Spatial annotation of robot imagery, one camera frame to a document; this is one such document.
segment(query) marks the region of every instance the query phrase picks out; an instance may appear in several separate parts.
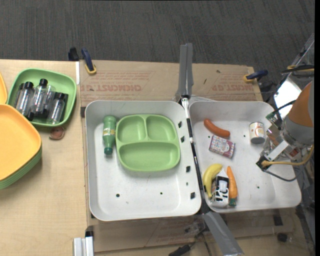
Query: toy banana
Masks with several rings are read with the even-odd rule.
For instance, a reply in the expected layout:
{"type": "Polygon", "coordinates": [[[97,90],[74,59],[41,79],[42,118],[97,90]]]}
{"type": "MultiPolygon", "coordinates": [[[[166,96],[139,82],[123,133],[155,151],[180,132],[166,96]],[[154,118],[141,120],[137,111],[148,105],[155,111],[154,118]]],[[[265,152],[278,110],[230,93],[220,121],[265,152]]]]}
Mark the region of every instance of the toy banana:
{"type": "Polygon", "coordinates": [[[205,187],[205,190],[209,198],[212,197],[212,193],[211,193],[212,181],[217,176],[217,174],[221,171],[221,169],[222,169],[222,164],[214,163],[205,170],[202,176],[203,186],[205,187]]]}

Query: sausage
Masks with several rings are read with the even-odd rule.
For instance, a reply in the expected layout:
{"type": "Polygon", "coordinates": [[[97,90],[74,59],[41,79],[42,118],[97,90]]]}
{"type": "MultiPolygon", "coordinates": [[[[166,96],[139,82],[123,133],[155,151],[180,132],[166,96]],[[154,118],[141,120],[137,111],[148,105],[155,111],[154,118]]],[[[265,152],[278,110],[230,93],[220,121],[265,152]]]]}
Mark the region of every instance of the sausage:
{"type": "Polygon", "coordinates": [[[203,124],[210,132],[219,137],[224,137],[226,139],[230,137],[230,131],[219,128],[218,126],[214,125],[208,118],[204,119],[203,124]]]}

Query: white can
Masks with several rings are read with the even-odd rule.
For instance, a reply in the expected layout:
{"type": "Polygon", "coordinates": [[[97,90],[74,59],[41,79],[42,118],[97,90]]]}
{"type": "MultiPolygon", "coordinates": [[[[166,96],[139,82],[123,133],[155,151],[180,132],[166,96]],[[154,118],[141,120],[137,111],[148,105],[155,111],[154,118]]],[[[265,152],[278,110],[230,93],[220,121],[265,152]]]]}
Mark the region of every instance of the white can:
{"type": "Polygon", "coordinates": [[[249,125],[249,135],[251,143],[261,144],[266,141],[264,124],[262,122],[252,122],[249,125]]]}

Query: white plastic tray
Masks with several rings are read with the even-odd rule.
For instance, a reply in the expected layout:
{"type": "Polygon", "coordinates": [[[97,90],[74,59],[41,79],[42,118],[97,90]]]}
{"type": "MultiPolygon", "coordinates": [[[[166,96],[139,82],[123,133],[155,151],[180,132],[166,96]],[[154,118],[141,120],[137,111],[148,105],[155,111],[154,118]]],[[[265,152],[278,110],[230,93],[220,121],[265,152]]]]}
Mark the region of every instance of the white plastic tray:
{"type": "Polygon", "coordinates": [[[104,101],[85,110],[88,190],[91,213],[101,221],[191,216],[200,209],[201,196],[184,109],[173,101],[104,101]],[[165,171],[139,172],[122,167],[114,147],[104,154],[103,119],[157,114],[173,121],[180,144],[180,162],[165,171]]]}
{"type": "MultiPolygon", "coordinates": [[[[249,125],[262,122],[265,130],[271,124],[265,118],[273,108],[265,102],[225,102],[196,101],[189,107],[195,150],[201,173],[214,163],[222,164],[225,170],[230,165],[236,179],[238,197],[236,207],[209,207],[219,213],[263,210],[295,207],[301,201],[298,182],[282,181],[262,172],[256,165],[264,144],[252,144],[249,137],[249,125]],[[204,127],[208,118],[218,127],[230,131],[229,140],[235,143],[232,158],[209,151],[212,133],[204,127]]],[[[269,169],[277,175],[291,179],[295,176],[290,165],[272,165],[269,169]]]]}

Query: gray carpet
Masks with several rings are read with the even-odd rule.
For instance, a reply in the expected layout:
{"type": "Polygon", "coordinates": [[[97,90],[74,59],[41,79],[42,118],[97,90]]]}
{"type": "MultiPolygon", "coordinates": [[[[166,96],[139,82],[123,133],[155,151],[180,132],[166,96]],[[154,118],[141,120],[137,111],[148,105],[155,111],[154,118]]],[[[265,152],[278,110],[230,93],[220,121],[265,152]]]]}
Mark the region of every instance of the gray carpet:
{"type": "Polygon", "coordinates": [[[179,62],[267,69],[276,83],[315,30],[315,0],[0,0],[0,59],[179,62]]]}

